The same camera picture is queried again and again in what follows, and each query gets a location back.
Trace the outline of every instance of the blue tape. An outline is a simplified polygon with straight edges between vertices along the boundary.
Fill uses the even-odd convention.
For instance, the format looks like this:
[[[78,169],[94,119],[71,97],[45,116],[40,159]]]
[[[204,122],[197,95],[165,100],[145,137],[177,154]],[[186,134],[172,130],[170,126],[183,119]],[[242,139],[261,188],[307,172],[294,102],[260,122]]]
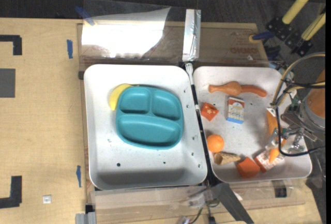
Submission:
[[[253,40],[269,39],[273,38],[275,35],[271,32],[263,32],[252,37]]]
[[[73,49],[72,49],[72,41],[67,39],[67,50],[68,50],[68,56],[69,58],[73,58],[72,53],[73,53]]]
[[[82,187],[82,173],[81,173],[81,167],[77,165],[76,175],[78,179],[78,185],[79,187]]]
[[[234,123],[237,123],[237,124],[242,124],[244,122],[242,120],[238,120],[238,119],[234,119],[234,118],[230,118],[230,117],[228,117],[227,120],[231,121],[231,122],[234,122]]]
[[[83,19],[85,19],[86,22],[88,22],[90,25],[94,25],[94,21],[89,15],[87,11],[84,10],[84,8],[75,6],[74,10],[81,16]]]

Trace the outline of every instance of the white tray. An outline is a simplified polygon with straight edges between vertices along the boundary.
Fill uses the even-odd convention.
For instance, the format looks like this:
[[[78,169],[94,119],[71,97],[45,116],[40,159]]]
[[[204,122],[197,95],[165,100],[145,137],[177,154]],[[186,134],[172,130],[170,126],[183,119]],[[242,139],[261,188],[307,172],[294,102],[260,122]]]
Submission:
[[[281,74],[271,68],[252,67],[199,67],[194,71],[193,79],[197,90],[200,109],[204,102],[215,104],[220,112],[210,122],[202,118],[205,135],[219,134],[224,138],[224,151],[236,153],[242,157],[254,158],[264,150],[268,139],[266,107],[273,99],[274,92],[281,79]],[[230,81],[237,81],[241,85],[256,85],[268,92],[264,98],[252,93],[242,93],[238,96],[245,101],[244,122],[242,124],[225,120],[228,95],[222,92],[208,92],[208,85],[222,85]],[[279,113],[283,113],[286,106],[291,104],[289,98],[280,106]],[[309,155],[286,157],[271,170],[250,179],[242,179],[235,163],[217,165],[213,154],[209,152],[214,174],[223,182],[250,182],[263,180],[280,180],[286,178],[307,177],[312,170]]]
[[[120,84],[166,89],[182,103],[184,131],[169,150],[150,150],[122,141],[108,101]],[[206,160],[188,75],[175,66],[93,65],[84,74],[89,174],[99,189],[197,185]]]

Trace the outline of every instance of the small box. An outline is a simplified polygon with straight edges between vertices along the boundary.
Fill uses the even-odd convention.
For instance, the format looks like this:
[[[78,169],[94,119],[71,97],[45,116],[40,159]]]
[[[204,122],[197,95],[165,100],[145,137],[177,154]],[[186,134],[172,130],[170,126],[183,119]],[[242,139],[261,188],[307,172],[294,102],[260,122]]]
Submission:
[[[285,158],[284,155],[279,155],[273,162],[269,162],[268,151],[263,151],[254,158],[254,161],[261,167],[262,172],[269,171]]]
[[[242,124],[244,122],[244,107],[245,103],[243,100],[229,97],[227,103],[227,120]]]

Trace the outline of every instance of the teal divided plate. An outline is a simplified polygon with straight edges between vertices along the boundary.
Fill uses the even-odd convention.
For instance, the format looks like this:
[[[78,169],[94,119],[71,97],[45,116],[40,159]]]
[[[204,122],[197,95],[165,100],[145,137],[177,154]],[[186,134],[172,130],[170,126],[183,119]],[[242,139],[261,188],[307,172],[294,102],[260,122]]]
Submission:
[[[116,131],[134,146],[167,149],[183,134],[180,100],[162,89],[136,86],[122,92],[117,103]]]

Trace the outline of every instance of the orange object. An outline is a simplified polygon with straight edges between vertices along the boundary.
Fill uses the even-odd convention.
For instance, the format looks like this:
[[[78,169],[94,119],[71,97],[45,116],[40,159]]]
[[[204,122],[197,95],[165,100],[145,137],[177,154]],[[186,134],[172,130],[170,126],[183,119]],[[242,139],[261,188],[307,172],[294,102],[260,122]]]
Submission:
[[[267,92],[264,89],[254,85],[242,85],[242,93],[254,93],[261,97],[267,96]]]
[[[231,81],[227,84],[216,86],[216,85],[209,85],[208,90],[210,93],[213,92],[224,92],[231,96],[237,96],[242,92],[241,85],[236,81]]]
[[[271,136],[275,128],[278,128],[277,119],[267,110],[267,121],[268,121],[268,136]]]
[[[281,146],[283,147],[284,144],[286,143],[286,139],[283,139],[281,142]],[[280,152],[279,152],[279,148],[273,148],[272,150],[270,150],[269,152],[269,162],[273,162],[278,156],[279,156]]]
[[[214,93],[214,92],[224,92],[226,94],[229,94],[231,96],[237,96],[240,93],[254,93],[257,94],[261,97],[266,97],[267,96],[267,92],[257,86],[254,85],[240,85],[238,82],[236,81],[231,81],[227,84],[224,85],[209,85],[208,87],[208,91],[210,93]]]
[[[237,164],[237,170],[242,178],[253,178],[259,173],[260,166],[251,158],[246,157],[242,162]]]
[[[264,163],[270,164],[270,162],[267,159],[266,151],[264,151],[263,153],[261,153],[259,156],[255,157],[254,158],[254,161],[260,167],[260,169],[261,169],[262,172],[266,172],[267,171],[267,169],[264,167],[264,165],[262,163],[262,162],[264,162]]]
[[[321,72],[316,82],[325,81],[325,69]],[[307,96],[308,108],[320,118],[325,118],[325,88],[312,89]]]
[[[224,148],[224,139],[217,134],[210,135],[207,138],[207,146],[213,153],[220,152]]]
[[[219,111],[212,104],[205,102],[201,109],[201,115],[211,121]]]
[[[269,162],[273,162],[279,155],[279,149],[273,148],[269,152]]]

